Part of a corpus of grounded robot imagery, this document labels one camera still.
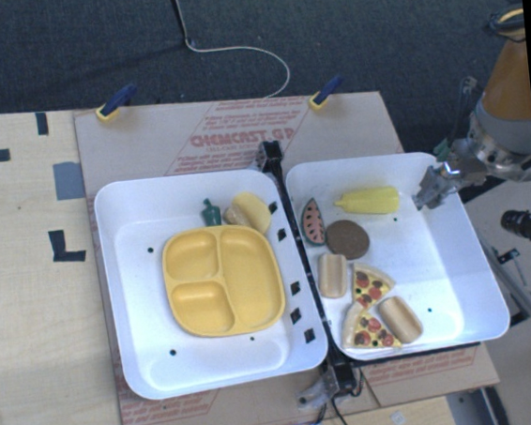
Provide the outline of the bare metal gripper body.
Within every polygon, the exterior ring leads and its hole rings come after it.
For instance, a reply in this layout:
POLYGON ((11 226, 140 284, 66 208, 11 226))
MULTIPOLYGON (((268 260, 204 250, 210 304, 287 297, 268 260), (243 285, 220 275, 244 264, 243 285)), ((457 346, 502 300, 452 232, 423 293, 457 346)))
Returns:
POLYGON ((452 190, 479 186, 490 176, 531 181, 531 121, 471 124, 465 136, 441 145, 445 181, 452 190))

